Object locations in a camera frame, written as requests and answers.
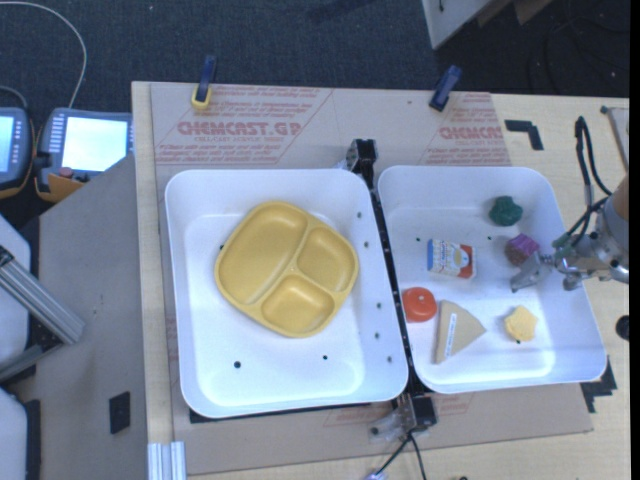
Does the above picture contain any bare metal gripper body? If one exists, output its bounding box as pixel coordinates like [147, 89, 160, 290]
[551, 239, 630, 285]

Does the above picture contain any green broccoli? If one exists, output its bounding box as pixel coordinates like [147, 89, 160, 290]
[487, 195, 525, 228]

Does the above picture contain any white blue and red carton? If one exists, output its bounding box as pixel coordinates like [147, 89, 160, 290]
[426, 238, 478, 281]

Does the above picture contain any tan bread slice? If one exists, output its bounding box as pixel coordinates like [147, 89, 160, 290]
[431, 299, 488, 366]

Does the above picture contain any white plastic tray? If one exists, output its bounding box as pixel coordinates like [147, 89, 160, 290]
[376, 164, 609, 396]
[164, 167, 411, 420]

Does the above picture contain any orange can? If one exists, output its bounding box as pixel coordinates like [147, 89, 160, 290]
[400, 286, 439, 325]

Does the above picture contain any thin black rod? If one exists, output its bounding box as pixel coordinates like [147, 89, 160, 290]
[365, 166, 417, 399]

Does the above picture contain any yellow divided plate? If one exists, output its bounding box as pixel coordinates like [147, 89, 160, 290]
[213, 200, 361, 340]

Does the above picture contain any brown cardboard board red print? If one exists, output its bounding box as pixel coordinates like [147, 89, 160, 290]
[149, 83, 596, 477]

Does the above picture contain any black block with thin wires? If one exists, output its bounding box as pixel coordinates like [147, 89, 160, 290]
[393, 394, 439, 432]
[346, 137, 378, 175]

